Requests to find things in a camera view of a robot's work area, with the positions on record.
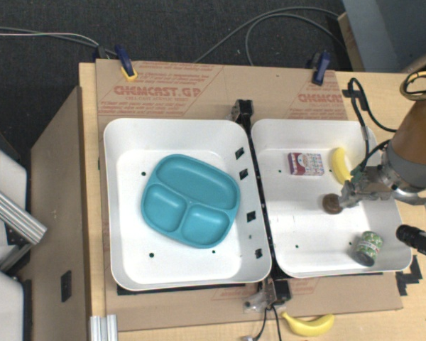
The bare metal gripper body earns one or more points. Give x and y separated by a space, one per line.
374 187

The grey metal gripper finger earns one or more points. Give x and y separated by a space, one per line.
346 201
348 189

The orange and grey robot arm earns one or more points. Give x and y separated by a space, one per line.
413 133

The brown round biscuit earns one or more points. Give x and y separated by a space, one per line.
330 204

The yellow banana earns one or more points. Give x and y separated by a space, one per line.
310 327
339 165

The white plastic tray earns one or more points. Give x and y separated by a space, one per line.
305 226
184 265

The small red and white carton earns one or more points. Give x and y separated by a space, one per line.
306 164

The green printed can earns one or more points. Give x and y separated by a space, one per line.
367 249

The thin black rod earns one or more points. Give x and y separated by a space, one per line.
260 187

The blue divided plate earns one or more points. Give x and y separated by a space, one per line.
190 201

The brown cardboard board, red print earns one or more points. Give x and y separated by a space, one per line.
206 94

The black cylinder on white bracket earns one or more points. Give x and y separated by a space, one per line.
413 238

